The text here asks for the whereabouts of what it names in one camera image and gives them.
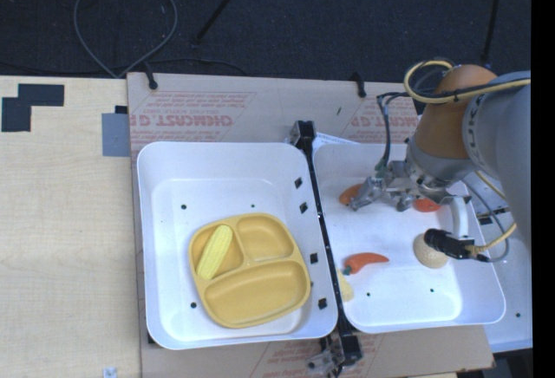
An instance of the black cable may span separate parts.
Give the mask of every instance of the black cable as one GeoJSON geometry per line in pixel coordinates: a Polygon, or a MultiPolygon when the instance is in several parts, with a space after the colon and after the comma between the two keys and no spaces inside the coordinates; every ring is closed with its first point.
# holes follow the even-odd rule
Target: black cable
{"type": "Polygon", "coordinates": [[[112,41],[112,52],[109,53],[114,65],[118,62],[118,49],[121,42],[121,25],[124,22],[124,0],[113,0],[114,2],[114,40],[112,41]]]}
{"type": "MultiPolygon", "coordinates": [[[[181,58],[175,58],[175,59],[164,59],[164,60],[151,60],[149,61],[150,64],[153,63],[172,63],[172,62],[180,62],[180,61],[189,61],[189,62],[197,62],[197,63],[202,63],[205,65],[225,65],[227,67],[231,67],[231,68],[235,68],[237,71],[239,71],[242,75],[247,76],[248,74],[241,69],[240,67],[238,67],[237,65],[230,63],[230,62],[225,62],[225,61],[217,61],[217,60],[211,60],[211,59],[205,59],[205,58],[195,58],[195,57],[181,57],[181,58]]],[[[100,70],[90,70],[90,71],[50,71],[50,70],[45,70],[42,68],[33,68],[33,67],[27,67],[27,66],[23,66],[23,65],[17,65],[15,63],[12,62],[2,62],[0,61],[0,65],[4,65],[5,67],[10,67],[10,68],[15,68],[18,70],[23,70],[26,73],[31,73],[33,75],[61,75],[61,76],[78,76],[78,75],[87,75],[87,76],[96,76],[99,75],[100,73],[104,73],[104,71],[100,71],[100,70]]],[[[118,68],[125,68],[125,66],[121,66],[121,67],[117,67],[117,68],[112,68],[112,71],[115,72],[116,69],[118,68]]]]}
{"type": "Polygon", "coordinates": [[[497,11],[499,9],[500,0],[493,0],[492,2],[492,11],[490,13],[489,24],[487,26],[487,34],[486,34],[486,43],[484,44],[484,49],[482,50],[482,54],[480,55],[480,59],[484,66],[489,68],[490,62],[489,60],[489,49],[492,44],[493,39],[493,30],[495,29],[495,20],[497,16],[497,11]]]}
{"type": "Polygon", "coordinates": [[[331,373],[333,374],[334,378],[337,378],[342,371],[343,371],[343,365],[339,364],[339,366],[337,366],[337,369],[333,369],[331,373]]]}
{"type": "Polygon", "coordinates": [[[96,57],[96,55],[91,51],[91,49],[88,47],[88,45],[85,43],[85,40],[83,39],[82,35],[81,35],[81,31],[79,30],[79,23],[77,22],[77,13],[79,12],[79,4],[81,2],[81,0],[77,0],[75,2],[75,7],[74,7],[74,14],[73,14],[73,22],[74,22],[74,27],[75,27],[75,33],[77,34],[77,37],[79,39],[79,42],[81,43],[81,45],[83,46],[83,48],[85,48],[85,50],[88,52],[88,54],[95,60],[96,63],[98,63],[98,65],[100,65],[101,68],[103,68],[107,73],[109,73],[112,77],[114,77],[115,79],[121,79],[127,72],[129,72],[132,68],[134,68],[136,65],[138,65],[139,63],[145,61],[148,57],[150,57],[151,55],[154,55],[156,52],[158,52],[162,47],[164,47],[169,40],[172,38],[173,33],[175,32],[175,30],[177,29],[177,23],[178,23],[178,15],[177,15],[177,7],[175,5],[175,2],[173,0],[169,0],[170,4],[172,5],[173,8],[173,26],[172,29],[170,30],[170,32],[167,34],[167,36],[164,38],[164,40],[162,42],[160,42],[156,47],[154,47],[153,49],[151,49],[148,53],[146,53],[144,56],[140,57],[139,59],[137,59],[135,62],[133,62],[131,65],[127,66],[119,75],[117,75],[116,73],[114,73],[110,68],[108,68],[106,65],[104,65],[104,63],[102,63],[102,61],[96,57]]]}
{"type": "Polygon", "coordinates": [[[375,98],[377,103],[378,103],[378,107],[380,108],[380,111],[382,112],[383,123],[385,124],[385,138],[386,138],[386,144],[385,144],[385,150],[383,152],[383,156],[380,159],[380,161],[378,162],[378,164],[376,165],[376,171],[377,172],[380,172],[389,163],[389,154],[391,152],[391,132],[389,130],[389,107],[388,107],[388,105],[393,99],[396,99],[398,97],[408,97],[408,93],[407,92],[388,92],[388,93],[380,94],[375,98]],[[383,100],[386,97],[388,97],[388,99],[385,101],[385,105],[384,105],[383,100]]]}

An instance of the yellow cable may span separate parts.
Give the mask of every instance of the yellow cable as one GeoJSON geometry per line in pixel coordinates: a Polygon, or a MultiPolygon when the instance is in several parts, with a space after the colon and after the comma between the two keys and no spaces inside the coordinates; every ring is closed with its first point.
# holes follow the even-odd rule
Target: yellow cable
{"type": "Polygon", "coordinates": [[[489,188],[491,188],[494,192],[496,192],[502,199],[505,199],[505,195],[503,192],[497,188],[482,172],[476,171],[476,176],[478,176],[484,184],[486,184],[489,188]]]}
{"type": "Polygon", "coordinates": [[[509,238],[511,233],[513,233],[516,228],[517,228],[517,224],[513,222],[505,233],[503,233],[501,236],[494,239],[492,242],[486,245],[469,245],[466,247],[466,249],[470,251],[473,255],[477,255],[478,253],[486,251],[487,249],[491,249],[494,245],[497,245],[501,241],[504,241],[505,239],[509,238]]]}
{"type": "Polygon", "coordinates": [[[442,104],[446,102],[456,102],[456,101],[460,101],[461,99],[472,98],[477,95],[492,93],[494,91],[506,90],[509,88],[516,88],[516,87],[524,87],[525,85],[528,85],[529,83],[531,83],[531,79],[519,79],[517,81],[509,81],[509,82],[487,85],[487,86],[479,86],[475,90],[468,91],[465,93],[450,94],[442,97],[427,97],[427,96],[417,94],[410,87],[410,78],[412,77],[413,73],[417,69],[427,67],[428,65],[442,65],[445,68],[447,68],[449,71],[454,68],[453,64],[447,61],[422,61],[422,62],[416,63],[415,65],[413,65],[411,68],[408,69],[403,80],[403,87],[410,95],[410,97],[412,97],[416,101],[427,103],[427,104],[442,104]]]}

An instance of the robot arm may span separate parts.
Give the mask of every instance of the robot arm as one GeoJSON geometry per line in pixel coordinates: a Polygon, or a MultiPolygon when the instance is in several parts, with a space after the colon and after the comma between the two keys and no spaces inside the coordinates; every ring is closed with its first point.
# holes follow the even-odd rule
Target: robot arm
{"type": "MultiPolygon", "coordinates": [[[[399,211],[417,198],[450,204],[457,210],[460,201],[447,189],[470,172],[481,170],[499,180],[518,228],[530,231],[530,79],[530,71],[498,77],[476,65],[454,67],[445,61],[414,65],[404,85],[411,97],[427,105],[408,142],[407,157],[391,161],[385,173],[366,179],[356,194],[350,195],[350,207],[356,210],[387,192],[400,198],[399,211]],[[438,64],[448,71],[434,94],[422,96],[413,91],[411,75],[438,64]]],[[[467,255],[461,241],[445,240],[446,233],[430,231],[427,244],[452,257],[467,255]]]]}

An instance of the wooden table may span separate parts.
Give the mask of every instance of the wooden table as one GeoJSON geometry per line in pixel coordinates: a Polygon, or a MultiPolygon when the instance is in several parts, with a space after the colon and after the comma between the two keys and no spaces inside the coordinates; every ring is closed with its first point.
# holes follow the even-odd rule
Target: wooden table
{"type": "MultiPolygon", "coordinates": [[[[0,76],[0,97],[23,83],[65,99],[32,107],[30,132],[0,133],[2,374],[140,377],[130,159],[103,156],[101,138],[127,82],[0,76]]],[[[467,339],[483,347],[482,328],[467,339]]]]}

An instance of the cardboard sheet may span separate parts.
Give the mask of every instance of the cardboard sheet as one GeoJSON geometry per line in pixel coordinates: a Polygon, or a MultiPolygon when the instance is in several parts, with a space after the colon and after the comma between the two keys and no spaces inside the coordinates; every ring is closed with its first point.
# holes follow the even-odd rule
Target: cardboard sheet
{"type": "MultiPolygon", "coordinates": [[[[296,121],[314,121],[317,132],[361,143],[385,143],[375,97],[402,91],[397,83],[366,82],[367,96],[352,81],[284,80],[207,75],[127,76],[130,146],[143,377],[226,378],[312,377],[307,361],[320,351],[318,340],[260,342],[173,351],[148,341],[136,158],[157,140],[283,142],[296,121]]],[[[389,104],[391,140],[402,143],[417,125],[414,104],[389,104]]],[[[490,368],[493,355],[481,326],[424,329],[383,335],[357,334],[363,358],[345,368],[345,378],[393,378],[490,368]]]]}

